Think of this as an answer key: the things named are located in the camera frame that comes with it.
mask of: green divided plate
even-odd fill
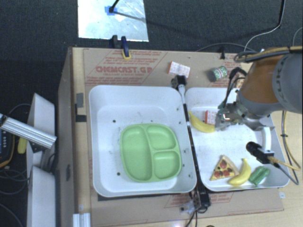
[[[137,182],[156,182],[177,176],[181,155],[174,132],[163,124],[146,123],[126,127],[120,136],[126,174]]]

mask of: toy banana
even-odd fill
[[[190,111],[188,112],[190,116],[190,123],[197,130],[200,130],[204,133],[212,133],[215,132],[214,125],[207,124],[199,120],[196,116],[194,116]]]
[[[243,159],[243,168],[239,175],[233,177],[228,183],[233,186],[240,186],[245,183],[251,174],[251,167],[247,163],[247,159]]]

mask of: black electronic device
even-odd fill
[[[0,167],[7,165],[14,152],[14,144],[12,144],[12,134],[0,130]]]

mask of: toy pizza slice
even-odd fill
[[[223,155],[214,169],[214,173],[210,180],[213,181],[226,177],[233,177],[238,174],[239,171],[235,164],[227,156]]]

